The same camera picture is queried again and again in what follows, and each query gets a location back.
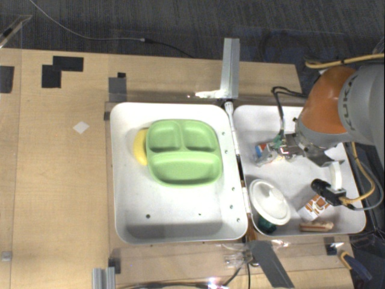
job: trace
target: white diamond sticker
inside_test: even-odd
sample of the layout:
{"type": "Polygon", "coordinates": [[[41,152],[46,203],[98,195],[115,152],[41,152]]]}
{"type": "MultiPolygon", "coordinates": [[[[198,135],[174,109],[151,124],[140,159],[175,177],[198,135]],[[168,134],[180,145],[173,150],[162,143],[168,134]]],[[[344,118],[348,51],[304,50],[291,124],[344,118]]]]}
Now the white diamond sticker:
{"type": "Polygon", "coordinates": [[[86,131],[86,129],[89,128],[89,127],[90,127],[90,126],[89,126],[87,123],[81,121],[81,122],[79,122],[78,124],[76,124],[76,125],[73,127],[73,129],[74,129],[76,132],[78,132],[79,134],[83,134],[83,133],[86,131]]]}

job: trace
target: green plate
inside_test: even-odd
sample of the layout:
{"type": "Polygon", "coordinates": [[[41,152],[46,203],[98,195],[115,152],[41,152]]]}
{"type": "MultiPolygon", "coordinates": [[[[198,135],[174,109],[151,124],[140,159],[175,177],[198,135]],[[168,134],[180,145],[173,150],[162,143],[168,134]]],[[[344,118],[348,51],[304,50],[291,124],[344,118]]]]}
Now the green plate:
{"type": "Polygon", "coordinates": [[[162,185],[205,185],[222,175],[217,135],[201,121],[154,122],[147,132],[146,153],[150,173],[162,185]]]}

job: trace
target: yellow cable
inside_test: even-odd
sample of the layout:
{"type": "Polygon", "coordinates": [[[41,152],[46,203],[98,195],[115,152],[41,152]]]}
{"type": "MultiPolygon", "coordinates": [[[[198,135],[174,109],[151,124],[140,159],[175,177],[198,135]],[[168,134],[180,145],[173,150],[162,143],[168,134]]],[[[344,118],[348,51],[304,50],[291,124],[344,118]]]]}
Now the yellow cable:
{"type": "Polygon", "coordinates": [[[354,202],[363,200],[363,199],[369,197],[374,192],[374,190],[375,190],[375,184],[374,184],[373,179],[368,175],[366,170],[362,167],[361,162],[360,162],[360,160],[359,160],[359,158],[357,156],[356,143],[352,142],[351,146],[352,146],[352,149],[353,149],[354,160],[356,161],[356,164],[357,164],[358,168],[360,169],[360,171],[362,172],[362,174],[365,176],[365,178],[371,184],[371,189],[367,193],[363,194],[362,196],[359,196],[359,197],[354,198],[354,199],[350,199],[350,198],[347,198],[347,197],[340,197],[339,200],[342,202],[343,205],[353,204],[354,202]]]}
{"type": "Polygon", "coordinates": [[[338,66],[343,64],[356,63],[356,62],[367,61],[367,60],[383,59],[384,57],[385,57],[384,54],[362,55],[359,57],[347,58],[344,60],[338,60],[338,61],[332,61],[332,62],[326,62],[326,63],[305,62],[305,65],[309,69],[326,69],[328,67],[338,66]]]}

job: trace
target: green object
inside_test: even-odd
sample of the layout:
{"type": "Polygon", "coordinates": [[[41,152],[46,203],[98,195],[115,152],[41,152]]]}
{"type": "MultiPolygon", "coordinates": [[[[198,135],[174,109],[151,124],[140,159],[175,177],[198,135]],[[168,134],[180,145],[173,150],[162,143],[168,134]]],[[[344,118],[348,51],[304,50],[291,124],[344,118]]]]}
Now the green object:
{"type": "Polygon", "coordinates": [[[150,173],[166,186],[199,186],[215,182],[223,171],[219,142],[207,123],[160,120],[147,132],[150,173]]]}
{"type": "Polygon", "coordinates": [[[273,233],[277,230],[277,226],[275,224],[265,220],[261,215],[258,218],[258,228],[266,234],[273,233]]]}

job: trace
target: wooden table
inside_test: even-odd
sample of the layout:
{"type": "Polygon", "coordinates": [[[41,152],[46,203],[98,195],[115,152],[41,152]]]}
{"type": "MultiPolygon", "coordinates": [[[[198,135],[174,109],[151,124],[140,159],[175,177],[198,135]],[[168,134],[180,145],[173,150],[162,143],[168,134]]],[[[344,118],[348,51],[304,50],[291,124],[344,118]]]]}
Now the wooden table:
{"type": "MultiPolygon", "coordinates": [[[[0,156],[0,246],[13,252],[10,263],[0,263],[0,288],[91,288],[92,269],[105,268],[109,257],[103,120],[108,78],[126,73],[132,94],[187,96],[219,88],[221,61],[2,50],[16,67],[15,82],[20,74],[22,84],[0,100],[2,134],[17,132],[14,109],[20,105],[18,136],[3,135],[0,141],[0,155],[18,148],[17,158],[0,156]],[[42,64],[52,64],[54,55],[84,57],[84,70],[63,72],[61,89],[43,89],[42,64]],[[90,126],[82,134],[73,129],[79,122],[90,126]]],[[[292,65],[241,63],[239,79],[241,95],[270,95],[274,85],[300,89],[292,65]]],[[[297,247],[298,241],[292,239],[297,247]]],[[[346,236],[336,241],[351,252],[346,236]]],[[[300,243],[304,247],[291,250],[296,254],[287,250],[282,258],[296,288],[353,287],[349,271],[320,248],[322,239],[300,243]]],[[[260,269],[252,273],[252,288],[270,288],[260,269]]],[[[247,288],[247,277],[238,276],[231,285],[247,288]]]]}

